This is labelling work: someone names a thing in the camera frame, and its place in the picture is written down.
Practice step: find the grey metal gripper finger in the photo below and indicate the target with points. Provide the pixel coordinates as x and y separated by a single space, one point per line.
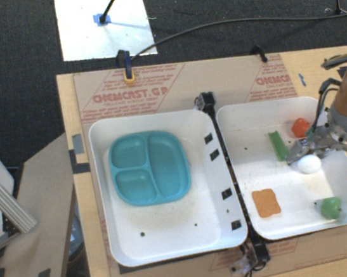
302 143
294 156

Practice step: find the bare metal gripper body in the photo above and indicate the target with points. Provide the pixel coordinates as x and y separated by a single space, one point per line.
327 140

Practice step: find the red toy strawberry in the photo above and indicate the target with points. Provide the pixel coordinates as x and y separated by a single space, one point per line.
300 128

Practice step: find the white toy egg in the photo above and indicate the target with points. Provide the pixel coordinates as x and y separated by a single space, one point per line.
310 165

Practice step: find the green toy celery stick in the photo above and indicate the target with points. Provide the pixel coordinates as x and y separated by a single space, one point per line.
278 145

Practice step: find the white plastic tray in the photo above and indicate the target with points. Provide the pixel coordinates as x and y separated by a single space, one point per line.
281 177
173 230

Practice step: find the orange toy bread slice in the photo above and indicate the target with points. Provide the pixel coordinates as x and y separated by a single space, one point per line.
266 203

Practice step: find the green toy pepper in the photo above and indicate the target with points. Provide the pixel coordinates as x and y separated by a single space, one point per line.
330 208

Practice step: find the thin black rod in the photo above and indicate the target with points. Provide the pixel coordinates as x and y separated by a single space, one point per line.
227 159

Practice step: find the teal divided plate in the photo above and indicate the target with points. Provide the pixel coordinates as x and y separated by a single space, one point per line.
152 169

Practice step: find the brown cardboard board red print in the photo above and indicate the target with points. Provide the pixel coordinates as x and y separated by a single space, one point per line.
160 88

